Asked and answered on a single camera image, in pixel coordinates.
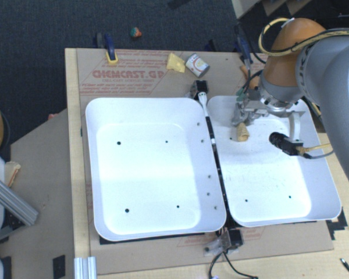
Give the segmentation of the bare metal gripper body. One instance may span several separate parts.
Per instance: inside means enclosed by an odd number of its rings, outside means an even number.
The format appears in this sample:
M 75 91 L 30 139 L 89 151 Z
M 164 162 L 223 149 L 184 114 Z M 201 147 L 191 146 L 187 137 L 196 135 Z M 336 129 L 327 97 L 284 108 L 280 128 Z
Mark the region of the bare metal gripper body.
M 276 99 L 265 89 L 240 89 L 236 93 L 235 109 L 242 110 L 245 113 L 245 119 L 248 112 L 254 112 L 256 119 L 268 115 L 282 117 L 293 105 L 292 102 Z

